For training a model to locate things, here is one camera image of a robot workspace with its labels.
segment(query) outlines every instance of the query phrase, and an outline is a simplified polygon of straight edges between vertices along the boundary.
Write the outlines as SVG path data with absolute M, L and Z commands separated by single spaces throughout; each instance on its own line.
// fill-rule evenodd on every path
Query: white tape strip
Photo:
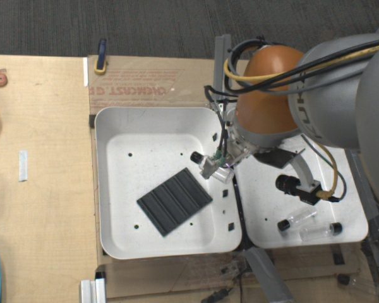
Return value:
M 28 152 L 20 150 L 18 153 L 18 182 L 28 179 Z
M 88 58 L 83 58 L 84 86 L 88 86 Z

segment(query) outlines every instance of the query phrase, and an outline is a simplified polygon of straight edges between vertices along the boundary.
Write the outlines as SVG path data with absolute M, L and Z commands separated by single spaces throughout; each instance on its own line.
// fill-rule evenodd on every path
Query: white plastic tray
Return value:
M 100 237 L 116 259 L 232 251 L 241 227 L 232 184 L 205 180 L 193 151 L 213 154 L 220 136 L 206 108 L 110 107 L 95 120 Z M 163 237 L 136 200 L 187 167 L 213 201 Z M 223 190 L 229 195 L 223 198 Z M 234 223 L 234 230 L 228 225 Z
M 280 146 L 283 149 L 302 152 L 313 174 L 313 178 L 322 183 L 323 189 L 330 189 L 333 183 L 333 170 L 320 159 L 302 137 L 296 136 L 284 141 Z M 345 198 L 338 203 L 320 200 L 315 205 L 317 214 L 310 224 L 316 225 L 324 222 L 340 222 L 343 226 L 341 234 L 324 239 L 303 242 L 298 230 L 280 232 L 277 222 L 286 218 L 288 213 L 309 206 L 299 200 L 297 196 L 285 195 L 275 187 L 275 180 L 281 174 L 298 177 L 291 165 L 285 169 L 276 169 L 264 165 L 255 158 L 249 157 L 235 169 L 239 190 L 242 195 L 246 229 L 254 245 L 265 248 L 294 247 L 306 245 L 319 245 L 343 242 L 359 242 L 368 233 L 368 222 L 356 190 L 355 183 L 349 168 L 345 151 L 339 148 L 328 148 L 334 156 L 339 172 L 347 183 Z M 339 179 L 334 196 L 342 194 L 342 182 Z

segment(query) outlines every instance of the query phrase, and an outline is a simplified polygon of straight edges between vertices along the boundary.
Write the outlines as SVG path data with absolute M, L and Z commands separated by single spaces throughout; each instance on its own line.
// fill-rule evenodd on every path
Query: brown round object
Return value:
M 7 84 L 7 76 L 4 73 L 0 73 L 0 87 Z
M 289 71 L 296 67 L 302 52 L 283 45 L 259 50 L 247 64 L 244 76 L 261 76 Z M 274 90 L 286 90 L 280 86 Z M 288 106 L 287 95 L 269 95 L 260 91 L 240 94 L 236 107 L 238 123 L 258 134 L 276 134 L 297 128 Z

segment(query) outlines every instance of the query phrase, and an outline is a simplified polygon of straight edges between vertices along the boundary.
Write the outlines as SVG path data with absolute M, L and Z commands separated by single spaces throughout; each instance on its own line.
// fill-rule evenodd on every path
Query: dark floor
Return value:
M 374 32 L 379 0 L 0 0 L 0 54 L 213 58 L 214 37 L 302 51 Z

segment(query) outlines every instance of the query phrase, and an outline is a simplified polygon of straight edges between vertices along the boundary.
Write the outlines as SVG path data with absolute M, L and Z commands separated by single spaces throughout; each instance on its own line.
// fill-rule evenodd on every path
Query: wooden table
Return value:
M 79 282 L 93 279 L 101 256 L 83 59 L 0 56 L 1 68 L 7 69 L 9 81 L 0 88 L 2 303 L 78 302 Z M 20 150 L 28 152 L 24 182 L 18 181 Z M 370 277 L 363 254 L 358 260 L 361 272 Z M 329 297 L 334 303 L 368 302 L 338 288 L 333 276 L 287 284 L 298 302 L 329 302 Z M 267 301 L 261 288 L 246 292 L 246 298 Z M 199 302 L 211 293 L 110 301 Z M 238 302 L 237 294 L 228 302 Z

